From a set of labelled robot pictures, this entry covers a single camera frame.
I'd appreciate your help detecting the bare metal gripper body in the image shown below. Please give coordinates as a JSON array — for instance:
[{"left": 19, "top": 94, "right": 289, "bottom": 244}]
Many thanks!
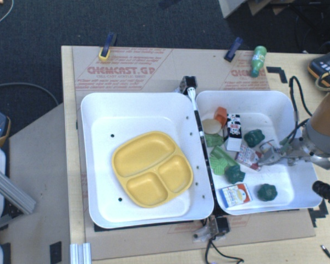
[{"left": 280, "top": 137, "right": 330, "bottom": 171}]

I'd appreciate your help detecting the white and red carton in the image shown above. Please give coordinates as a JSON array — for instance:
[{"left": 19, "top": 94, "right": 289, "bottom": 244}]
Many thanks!
[{"left": 234, "top": 144, "right": 263, "bottom": 172}]

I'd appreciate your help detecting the dark green broccoli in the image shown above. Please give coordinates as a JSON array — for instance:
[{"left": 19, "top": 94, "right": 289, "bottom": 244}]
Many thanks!
[
  {"left": 224, "top": 164, "right": 246, "bottom": 185},
  {"left": 243, "top": 129, "right": 266, "bottom": 149},
  {"left": 257, "top": 183, "right": 278, "bottom": 202}
]

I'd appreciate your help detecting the white plastic tray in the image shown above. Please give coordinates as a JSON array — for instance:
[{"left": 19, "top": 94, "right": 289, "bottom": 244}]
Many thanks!
[
  {"left": 195, "top": 90, "right": 323, "bottom": 216},
  {"left": 80, "top": 92, "right": 215, "bottom": 229}
]

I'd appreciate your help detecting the black and white milk carton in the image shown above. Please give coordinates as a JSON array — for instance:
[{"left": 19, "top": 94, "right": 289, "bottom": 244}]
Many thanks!
[{"left": 225, "top": 113, "right": 243, "bottom": 152}]

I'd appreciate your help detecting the light green toy stalk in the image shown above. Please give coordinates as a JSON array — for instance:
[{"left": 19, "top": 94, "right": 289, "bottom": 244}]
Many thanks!
[{"left": 210, "top": 145, "right": 239, "bottom": 167}]

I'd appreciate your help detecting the white, blue and orange carton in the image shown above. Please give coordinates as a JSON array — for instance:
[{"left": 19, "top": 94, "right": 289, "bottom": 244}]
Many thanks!
[{"left": 218, "top": 183, "right": 253, "bottom": 210}]

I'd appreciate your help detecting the light green toy vegetable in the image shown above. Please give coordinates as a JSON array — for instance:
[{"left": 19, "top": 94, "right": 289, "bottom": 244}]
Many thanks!
[
  {"left": 210, "top": 156, "right": 228, "bottom": 175},
  {"left": 204, "top": 133, "right": 224, "bottom": 148}
]

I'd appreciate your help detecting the orange cube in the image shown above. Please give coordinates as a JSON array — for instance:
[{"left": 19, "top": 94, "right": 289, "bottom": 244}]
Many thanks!
[{"left": 213, "top": 106, "right": 228, "bottom": 128}]

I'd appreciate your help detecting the thin black and white rod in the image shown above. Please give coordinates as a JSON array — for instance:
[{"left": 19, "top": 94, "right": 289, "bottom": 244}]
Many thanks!
[{"left": 186, "top": 87, "right": 218, "bottom": 217}]

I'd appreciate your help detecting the green plastic bottle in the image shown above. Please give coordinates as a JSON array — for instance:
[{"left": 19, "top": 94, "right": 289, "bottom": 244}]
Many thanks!
[{"left": 249, "top": 46, "right": 268, "bottom": 78}]

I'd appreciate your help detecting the yellow divided plate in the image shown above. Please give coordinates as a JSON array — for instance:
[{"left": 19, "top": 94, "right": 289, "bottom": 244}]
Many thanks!
[{"left": 111, "top": 130, "right": 194, "bottom": 209}]

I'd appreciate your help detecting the brown cardboard board, red print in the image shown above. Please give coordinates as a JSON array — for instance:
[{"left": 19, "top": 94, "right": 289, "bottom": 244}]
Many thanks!
[{"left": 71, "top": 46, "right": 324, "bottom": 261}]

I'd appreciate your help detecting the black cylinder on white bracket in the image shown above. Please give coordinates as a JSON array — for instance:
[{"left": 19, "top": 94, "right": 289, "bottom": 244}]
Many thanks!
[{"left": 311, "top": 180, "right": 330, "bottom": 206}]

